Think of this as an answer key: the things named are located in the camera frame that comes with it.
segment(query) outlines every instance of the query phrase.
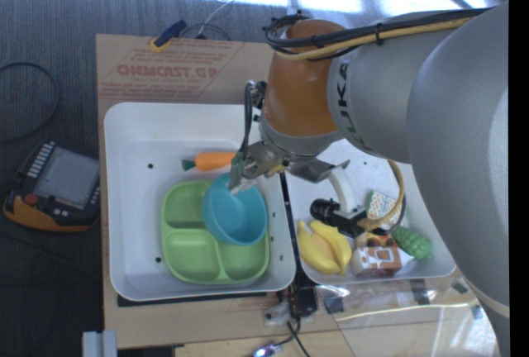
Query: green toy vegetable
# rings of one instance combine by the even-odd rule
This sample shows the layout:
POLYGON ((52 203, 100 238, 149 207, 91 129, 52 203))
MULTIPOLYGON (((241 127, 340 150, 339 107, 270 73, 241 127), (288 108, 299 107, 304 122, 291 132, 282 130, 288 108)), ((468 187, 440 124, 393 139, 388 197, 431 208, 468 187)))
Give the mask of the green toy vegetable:
POLYGON ((417 260, 424 259, 430 254, 431 241, 411 229, 397 226, 391 235, 403 251, 417 260))

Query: orange carrot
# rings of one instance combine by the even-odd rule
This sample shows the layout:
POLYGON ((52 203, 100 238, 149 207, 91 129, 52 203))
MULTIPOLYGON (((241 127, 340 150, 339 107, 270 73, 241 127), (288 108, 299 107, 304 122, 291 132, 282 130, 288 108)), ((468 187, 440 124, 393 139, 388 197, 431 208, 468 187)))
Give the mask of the orange carrot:
POLYGON ((195 164, 200 170, 220 169, 229 165, 235 154, 234 151, 204 151, 197 155, 195 164))

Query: green plate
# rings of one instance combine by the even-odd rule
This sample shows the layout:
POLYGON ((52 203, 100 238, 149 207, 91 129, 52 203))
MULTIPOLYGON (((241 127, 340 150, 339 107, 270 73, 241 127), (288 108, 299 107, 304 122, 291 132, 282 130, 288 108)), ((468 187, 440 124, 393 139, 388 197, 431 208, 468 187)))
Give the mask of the green plate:
POLYGON ((164 197, 161 215, 165 264, 189 283, 244 283, 258 278, 269 264, 268 230, 255 245, 217 241, 206 229, 201 212, 204 193, 212 181, 178 183, 164 197))

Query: teal bowl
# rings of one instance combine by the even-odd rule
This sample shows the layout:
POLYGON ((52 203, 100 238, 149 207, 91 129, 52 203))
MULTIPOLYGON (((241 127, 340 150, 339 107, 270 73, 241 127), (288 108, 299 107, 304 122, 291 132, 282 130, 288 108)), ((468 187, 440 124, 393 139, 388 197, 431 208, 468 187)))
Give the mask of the teal bowl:
POLYGON ((254 245, 265 235, 268 226, 266 204, 254 185, 232 194, 229 174, 213 181, 203 196, 202 216, 207 230, 216 240, 233 245, 254 245))

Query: red button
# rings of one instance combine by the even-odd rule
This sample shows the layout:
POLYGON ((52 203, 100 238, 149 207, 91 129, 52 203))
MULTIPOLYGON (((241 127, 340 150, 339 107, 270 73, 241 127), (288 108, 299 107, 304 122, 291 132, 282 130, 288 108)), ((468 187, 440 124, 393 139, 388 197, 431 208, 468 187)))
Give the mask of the red button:
POLYGON ((36 204, 39 202, 39 198, 35 194, 27 194, 24 197, 24 203, 28 206, 36 206, 36 204))

